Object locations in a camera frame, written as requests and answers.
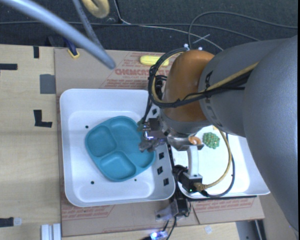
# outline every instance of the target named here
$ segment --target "wooden table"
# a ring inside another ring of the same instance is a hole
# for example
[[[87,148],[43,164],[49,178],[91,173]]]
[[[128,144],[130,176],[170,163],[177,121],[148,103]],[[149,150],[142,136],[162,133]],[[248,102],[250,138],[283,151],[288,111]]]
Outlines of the wooden table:
[[[21,226],[0,228],[0,239],[39,240],[40,226],[61,223],[55,94],[40,93],[40,75],[55,74],[54,48],[0,44],[0,218],[20,217]],[[52,127],[35,126],[34,110]],[[235,222],[176,227],[173,240],[239,240]],[[107,233],[70,240],[139,240],[149,230]]]

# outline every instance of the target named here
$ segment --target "blue plate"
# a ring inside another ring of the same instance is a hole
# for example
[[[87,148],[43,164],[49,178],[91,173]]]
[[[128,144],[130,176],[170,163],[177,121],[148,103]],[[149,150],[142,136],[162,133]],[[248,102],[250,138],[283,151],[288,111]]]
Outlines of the blue plate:
[[[134,120],[116,116],[90,130],[85,147],[105,177],[122,182],[142,173],[156,159],[155,152],[139,150],[141,136]]]

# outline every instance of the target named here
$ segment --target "cardboard box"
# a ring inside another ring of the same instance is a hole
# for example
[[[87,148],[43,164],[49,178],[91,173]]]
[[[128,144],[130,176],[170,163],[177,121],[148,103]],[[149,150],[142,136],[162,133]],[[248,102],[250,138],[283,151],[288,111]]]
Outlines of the cardboard box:
[[[58,150],[61,192],[62,236],[79,236],[109,232],[160,229],[166,221],[158,220],[156,212],[166,208],[169,200],[116,204],[94,207],[76,207],[66,198],[64,190],[63,154],[59,99],[68,89],[142,89],[148,85],[149,68],[139,61],[142,55],[160,56],[162,53],[115,51],[108,54],[116,68],[106,68],[82,49],[80,57],[73,59],[66,48],[54,50],[55,85],[57,104]],[[162,67],[160,74],[167,76],[174,58]],[[257,196],[245,198],[206,199],[191,202],[189,217],[177,222],[177,227],[200,224],[225,223],[263,219],[264,213]]]

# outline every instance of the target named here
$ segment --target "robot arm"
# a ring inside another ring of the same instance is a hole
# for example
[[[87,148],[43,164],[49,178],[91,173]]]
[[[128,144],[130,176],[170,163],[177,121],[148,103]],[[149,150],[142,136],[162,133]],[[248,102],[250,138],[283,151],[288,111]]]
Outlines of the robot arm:
[[[298,36],[247,43],[216,56],[182,52],[162,96],[150,70],[149,96],[160,116],[147,122],[140,149],[167,142],[189,150],[189,137],[209,125],[245,137],[265,183],[298,232]]]

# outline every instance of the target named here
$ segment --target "gray tube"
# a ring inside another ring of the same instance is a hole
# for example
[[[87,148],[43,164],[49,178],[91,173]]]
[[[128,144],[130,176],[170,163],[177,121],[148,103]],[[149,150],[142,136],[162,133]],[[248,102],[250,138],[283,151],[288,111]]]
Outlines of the gray tube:
[[[83,27],[85,29],[86,34],[91,39],[92,42],[94,42],[96,45],[98,45],[101,49],[104,49],[102,44],[100,43],[96,33],[94,32],[86,14],[85,11],[80,3],[79,0],[72,0],[74,7],[76,9],[76,12],[78,13],[80,20],[83,24]]]
[[[0,2],[47,25],[77,46],[85,49],[108,68],[114,69],[116,67],[114,60],[102,48],[41,5],[31,0],[0,0]]]

